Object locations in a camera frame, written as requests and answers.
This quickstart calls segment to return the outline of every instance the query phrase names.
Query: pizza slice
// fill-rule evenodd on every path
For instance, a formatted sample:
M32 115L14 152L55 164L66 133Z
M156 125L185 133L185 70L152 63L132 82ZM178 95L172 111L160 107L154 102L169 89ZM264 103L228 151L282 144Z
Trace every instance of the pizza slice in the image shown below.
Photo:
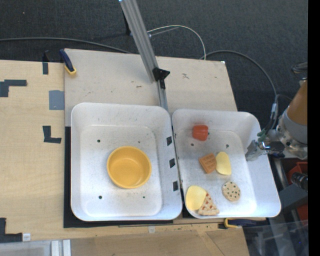
M214 216L219 214L219 212L220 212L219 209L214 204L211 196L207 192L205 195L204 201L197 213L203 216Z

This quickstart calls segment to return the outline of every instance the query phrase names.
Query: white tray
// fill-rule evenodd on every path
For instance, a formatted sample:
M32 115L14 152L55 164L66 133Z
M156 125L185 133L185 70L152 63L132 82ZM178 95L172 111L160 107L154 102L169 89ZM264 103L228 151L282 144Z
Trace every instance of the white tray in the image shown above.
M266 155L255 161L246 161L245 152L250 142L257 138L261 128L250 113L236 111L178 109L173 113L172 124L184 196L191 185L207 190L220 210L216 216L202 216L190 210L198 219L274 217L281 210L278 191ZM194 125L207 125L206 141L192 137ZM217 171L205 173L198 158L219 152L229 155L232 174ZM227 181L237 183L241 198L230 202L222 194Z
M71 209L83 221L172 220L182 210L170 115L159 106L80 103L71 112ZM144 151L148 182L135 189L108 176L110 153L121 146Z

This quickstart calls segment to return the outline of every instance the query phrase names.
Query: bowl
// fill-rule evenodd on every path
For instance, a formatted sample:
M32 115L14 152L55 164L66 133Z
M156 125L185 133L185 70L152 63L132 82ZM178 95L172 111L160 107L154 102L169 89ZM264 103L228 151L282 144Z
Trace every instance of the bowl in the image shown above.
M106 169L115 185L136 189L150 178L152 167L148 156L134 146L121 146L108 157Z

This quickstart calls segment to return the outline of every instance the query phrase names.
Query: white cable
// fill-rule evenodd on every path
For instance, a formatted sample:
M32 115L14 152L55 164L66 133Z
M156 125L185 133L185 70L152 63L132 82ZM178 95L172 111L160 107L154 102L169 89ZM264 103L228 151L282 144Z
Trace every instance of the white cable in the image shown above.
M206 47L205 47L205 44L204 44L201 36L190 27L183 26L183 25L168 25L168 26L161 26L161 27L157 27L157 28L151 29L151 30L147 31L147 33L150 33L150 32L153 32L153 31L157 31L157 30L166 29L166 28L184 28L184 29L190 30L193 33L195 33L196 36L200 39L201 44L202 44L202 48L203 48L203 57L202 57L202 59L204 59L204 60L206 59Z

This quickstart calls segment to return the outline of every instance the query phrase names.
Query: gray tape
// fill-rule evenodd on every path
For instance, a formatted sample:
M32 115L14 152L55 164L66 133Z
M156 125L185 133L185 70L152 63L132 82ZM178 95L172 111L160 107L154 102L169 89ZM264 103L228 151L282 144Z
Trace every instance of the gray tape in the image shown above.
M65 92L61 90L49 91L49 110L65 109Z

